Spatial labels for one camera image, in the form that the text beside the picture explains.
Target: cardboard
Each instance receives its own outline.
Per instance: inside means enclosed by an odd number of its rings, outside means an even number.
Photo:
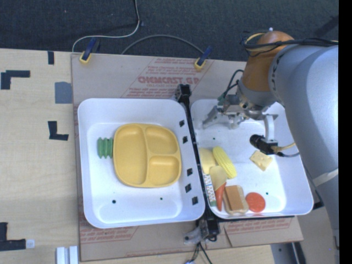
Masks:
[[[245,63],[207,60],[203,70],[197,71],[193,59],[93,54],[88,64],[82,64],[79,57],[71,55],[81,261],[192,252],[195,245],[184,244],[183,235],[195,228],[195,222],[114,229],[94,228],[87,222],[83,213],[76,111],[87,98],[172,98],[179,84],[190,85],[191,104],[199,99],[217,98],[233,73],[244,69]],[[296,217],[224,222],[220,226],[217,241],[205,243],[206,249],[303,239]]]

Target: green ribbed object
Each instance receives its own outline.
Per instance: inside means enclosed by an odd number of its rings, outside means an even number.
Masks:
[[[98,139],[98,144],[97,144],[97,149],[98,149],[98,156],[100,158],[104,157],[107,158],[112,157],[112,146],[113,146],[113,138],[99,138]]]

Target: wooden surface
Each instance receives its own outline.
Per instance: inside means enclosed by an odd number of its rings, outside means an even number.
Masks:
[[[0,72],[30,70],[30,78],[12,78],[0,90],[0,222],[7,238],[34,239],[35,248],[0,252],[0,263],[54,263],[55,249],[78,246],[72,104],[55,104],[54,84],[71,83],[70,53],[0,49]],[[57,121],[50,140],[48,121]],[[125,258],[89,263],[184,263],[193,253]],[[269,245],[208,252],[213,263],[273,264]],[[196,263],[207,263],[200,252]]]

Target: red circle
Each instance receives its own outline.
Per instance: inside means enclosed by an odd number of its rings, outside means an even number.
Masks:
[[[257,192],[250,192],[246,195],[246,202],[249,210],[253,212],[262,212],[265,208],[265,199]]]

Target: yellow sponge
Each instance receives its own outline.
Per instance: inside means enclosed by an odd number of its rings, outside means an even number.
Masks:
[[[231,159],[228,157],[224,149],[219,146],[213,148],[213,155],[216,162],[225,169],[228,179],[232,179],[237,176],[237,171],[233,165]]]

